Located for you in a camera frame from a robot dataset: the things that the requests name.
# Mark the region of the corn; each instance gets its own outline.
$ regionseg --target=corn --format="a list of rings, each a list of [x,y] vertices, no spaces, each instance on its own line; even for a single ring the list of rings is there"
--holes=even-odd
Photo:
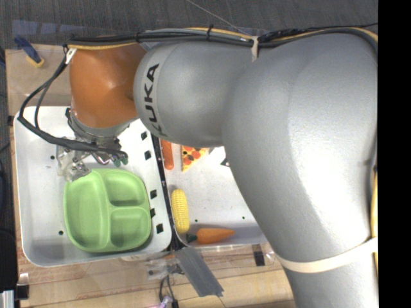
[[[190,228],[186,195],[181,189],[175,189],[171,194],[171,210],[173,212],[175,230],[186,233]]]

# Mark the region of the green plate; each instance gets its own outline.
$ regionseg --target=green plate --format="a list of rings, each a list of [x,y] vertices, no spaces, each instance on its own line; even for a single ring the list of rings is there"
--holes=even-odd
[[[143,181],[119,169],[93,169],[66,183],[64,219],[71,242],[87,252],[137,248],[152,227]]]

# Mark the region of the toy carrot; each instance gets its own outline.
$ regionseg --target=toy carrot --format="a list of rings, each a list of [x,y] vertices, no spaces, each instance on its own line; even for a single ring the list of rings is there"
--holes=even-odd
[[[219,242],[235,233],[233,229],[227,228],[200,228],[195,235],[187,234],[187,242],[197,240],[198,244],[212,244]]]
[[[174,168],[173,150],[171,148],[171,142],[161,139],[162,157],[164,159],[164,167],[167,170]]]

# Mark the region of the black cable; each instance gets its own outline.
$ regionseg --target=black cable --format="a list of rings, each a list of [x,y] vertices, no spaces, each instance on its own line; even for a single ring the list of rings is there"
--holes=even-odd
[[[210,41],[210,32],[211,32],[211,29],[212,28],[214,28],[214,25],[213,24],[210,24],[210,26],[208,27],[208,30],[207,30],[207,36],[205,37],[205,39],[207,40],[207,41]]]
[[[34,90],[24,100],[24,102],[23,102],[23,104],[20,108],[20,112],[19,112],[19,116],[17,117],[17,120],[19,120],[23,124],[23,126],[25,126],[27,129],[29,129],[31,132],[35,133],[40,138],[44,139],[45,141],[49,142],[50,144],[56,144],[56,145],[59,145],[59,146],[69,148],[70,150],[76,150],[76,151],[104,152],[104,153],[108,153],[108,154],[111,154],[111,155],[114,155],[114,156],[124,155],[127,158],[128,155],[125,151],[119,151],[119,150],[114,150],[114,149],[111,149],[111,148],[105,148],[105,147],[89,144],[87,142],[81,142],[81,141],[75,141],[75,140],[66,139],[66,138],[54,137],[54,136],[50,135],[49,133],[42,131],[39,127],[38,121],[37,121],[37,126],[33,126],[29,121],[27,121],[26,118],[24,118],[24,109],[26,108],[27,104],[39,92],[41,92],[42,90],[48,90],[49,86],[63,72],[63,70],[65,68],[66,68],[66,56],[62,60],[62,63],[59,65],[58,69],[55,71],[54,75],[47,82],[45,82],[39,88]],[[37,104],[35,115],[38,115],[39,108],[40,108],[40,105]]]
[[[159,293],[160,302],[162,302],[164,300],[164,297],[162,296],[162,287],[164,285],[164,281],[166,280],[166,278],[167,277],[164,277],[160,282],[160,293]]]
[[[178,32],[178,31],[159,31],[159,32],[143,32],[135,36],[114,36],[114,37],[94,37],[94,38],[72,38],[66,42],[66,45],[82,45],[82,46],[115,46],[118,44],[126,44],[132,42],[158,42],[165,40],[205,40],[211,42],[220,42],[228,44],[236,44],[239,46],[252,47],[252,39],[244,39],[242,37],[233,36],[232,38],[220,37],[218,33],[212,32]]]
[[[167,275],[167,285],[168,285],[168,288],[170,290],[171,298],[173,300],[175,300],[174,293],[173,293],[173,290],[171,289],[171,285],[170,285],[170,274]]]
[[[43,87],[41,96],[40,96],[39,100],[37,101],[36,109],[35,109],[35,112],[34,112],[34,125],[35,125],[35,127],[36,127],[37,129],[40,128],[40,126],[39,126],[39,110],[40,110],[40,105],[41,105],[42,100],[44,99],[45,92],[47,92],[46,89],[48,89],[49,87],[50,87],[50,86],[45,86],[45,87]]]
[[[325,29],[333,29],[333,28],[369,28],[371,26],[378,25],[378,22],[370,23],[370,24],[361,24],[361,25],[332,25],[332,26],[323,26],[319,28],[308,28],[309,31],[318,31],[318,30],[325,30]]]
[[[266,35],[264,38],[262,38],[262,41],[259,44],[259,47],[261,47],[261,48],[275,48],[275,47],[282,46],[283,44],[287,44],[287,43],[292,42],[292,41],[296,41],[296,40],[303,39],[303,38],[308,38],[308,37],[313,37],[315,35],[340,33],[340,34],[353,34],[353,35],[356,35],[358,37],[361,37],[372,46],[373,50],[375,50],[376,53],[378,52],[378,44],[374,40],[374,38],[372,38],[368,33],[363,32],[361,30],[356,30],[354,28],[335,28],[335,29],[331,28],[331,29],[326,29],[326,30],[313,31],[312,33],[304,30],[304,32],[300,32],[300,33],[306,33],[306,34],[304,34],[301,37],[290,37],[290,38],[284,38],[284,39],[275,40],[275,41],[268,41],[268,40],[272,40],[273,37],[270,37],[269,35]]]

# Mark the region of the toy pizza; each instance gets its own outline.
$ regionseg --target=toy pizza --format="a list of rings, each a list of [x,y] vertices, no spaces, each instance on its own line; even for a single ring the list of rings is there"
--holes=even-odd
[[[181,146],[181,171],[185,172],[198,162],[207,152],[209,148],[194,148],[189,146]]]

